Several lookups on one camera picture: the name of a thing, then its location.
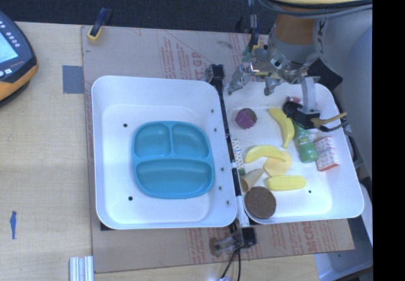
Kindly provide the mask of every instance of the brown disc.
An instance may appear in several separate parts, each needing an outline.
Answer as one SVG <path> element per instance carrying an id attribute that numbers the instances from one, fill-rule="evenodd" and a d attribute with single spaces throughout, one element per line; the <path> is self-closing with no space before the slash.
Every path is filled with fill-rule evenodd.
<path id="1" fill-rule="evenodd" d="M 245 207 L 256 218 L 267 219 L 276 211 L 276 198 L 265 187 L 253 187 L 245 194 Z"/>

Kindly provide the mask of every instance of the green bottle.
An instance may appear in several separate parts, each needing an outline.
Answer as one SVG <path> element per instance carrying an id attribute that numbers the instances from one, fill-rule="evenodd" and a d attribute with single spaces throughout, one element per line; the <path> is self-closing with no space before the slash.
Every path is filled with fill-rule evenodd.
<path id="1" fill-rule="evenodd" d="M 303 163 L 316 161 L 318 159 L 318 153 L 316 152 L 311 135 L 296 122 L 294 122 L 294 128 L 296 130 L 294 139 L 296 141 L 299 154 L 301 155 L 301 161 Z"/>

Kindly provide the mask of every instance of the robotic arm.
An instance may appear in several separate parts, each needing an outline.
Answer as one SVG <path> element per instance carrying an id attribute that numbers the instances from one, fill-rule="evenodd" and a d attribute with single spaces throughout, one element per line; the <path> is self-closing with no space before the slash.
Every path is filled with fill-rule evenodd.
<path id="1" fill-rule="evenodd" d="M 307 72 L 320 59 L 343 78 L 343 107 L 371 174 L 373 0 L 257 1 L 277 17 L 264 48 L 249 43 L 228 93 L 243 88 L 252 77 L 265 81 L 266 95 L 282 82 L 301 84 L 304 106 L 295 109 L 295 119 L 304 128 L 314 128 L 313 120 L 320 117 L 314 88 L 319 77 L 309 77 Z"/>

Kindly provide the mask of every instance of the cardboard sheet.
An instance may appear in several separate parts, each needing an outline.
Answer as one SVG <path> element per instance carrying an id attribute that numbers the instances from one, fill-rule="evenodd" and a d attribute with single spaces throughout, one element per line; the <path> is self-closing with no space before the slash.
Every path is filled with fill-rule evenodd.
<path id="1" fill-rule="evenodd" d="M 228 261 L 213 256 L 212 238 L 229 228 L 109 230 L 96 213 L 92 139 L 91 87 L 103 75 L 200 79 L 210 64 L 223 64 L 228 83 L 249 42 L 247 34 L 104 27 L 90 41 L 82 27 L 85 115 L 89 160 L 92 247 L 95 273 Z M 260 37 L 263 45 L 265 37 Z M 345 251 L 354 249 L 347 220 L 254 225 L 258 243 L 242 259 Z"/>

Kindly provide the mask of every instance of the wooden table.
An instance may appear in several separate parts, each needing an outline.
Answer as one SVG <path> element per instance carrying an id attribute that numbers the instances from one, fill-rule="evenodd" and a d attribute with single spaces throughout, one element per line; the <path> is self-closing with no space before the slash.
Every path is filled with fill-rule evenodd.
<path id="1" fill-rule="evenodd" d="M 17 23 L 39 60 L 27 90 L 0 108 L 0 280 L 69 280 L 91 256 L 84 95 L 63 93 L 82 66 L 80 25 Z M 16 212 L 15 239 L 10 218 Z M 226 263 L 103 273 L 94 280 L 218 280 Z M 227 275 L 237 279 L 237 261 Z M 318 280 L 313 255 L 242 261 L 241 280 Z"/>

